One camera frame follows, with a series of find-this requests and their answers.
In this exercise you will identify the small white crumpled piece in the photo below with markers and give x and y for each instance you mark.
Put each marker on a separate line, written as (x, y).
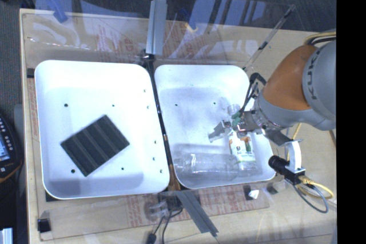
(253, 194)

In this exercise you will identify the black ribbed rectangular pad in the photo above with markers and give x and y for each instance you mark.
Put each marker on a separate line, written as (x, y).
(95, 145)

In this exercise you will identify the brown cardboard board, red print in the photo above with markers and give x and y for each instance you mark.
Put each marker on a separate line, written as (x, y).
(94, 31)

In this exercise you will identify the black cylinder on white bracket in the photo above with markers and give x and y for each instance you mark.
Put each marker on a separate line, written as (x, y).
(286, 165)

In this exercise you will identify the clear plastic bottle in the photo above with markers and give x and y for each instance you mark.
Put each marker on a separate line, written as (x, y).
(206, 165)

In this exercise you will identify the white plastic tray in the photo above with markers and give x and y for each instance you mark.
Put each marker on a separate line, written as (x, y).
(91, 85)
(194, 85)

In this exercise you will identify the clear bottle with white label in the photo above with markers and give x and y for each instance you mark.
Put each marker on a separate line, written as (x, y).
(243, 151)

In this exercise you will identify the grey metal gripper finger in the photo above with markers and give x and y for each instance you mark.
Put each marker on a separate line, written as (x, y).
(223, 125)
(213, 136)

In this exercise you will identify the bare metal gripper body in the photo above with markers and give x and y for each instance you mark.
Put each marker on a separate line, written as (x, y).
(248, 123)

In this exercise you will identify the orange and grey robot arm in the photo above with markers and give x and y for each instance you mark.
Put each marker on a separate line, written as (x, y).
(288, 85)

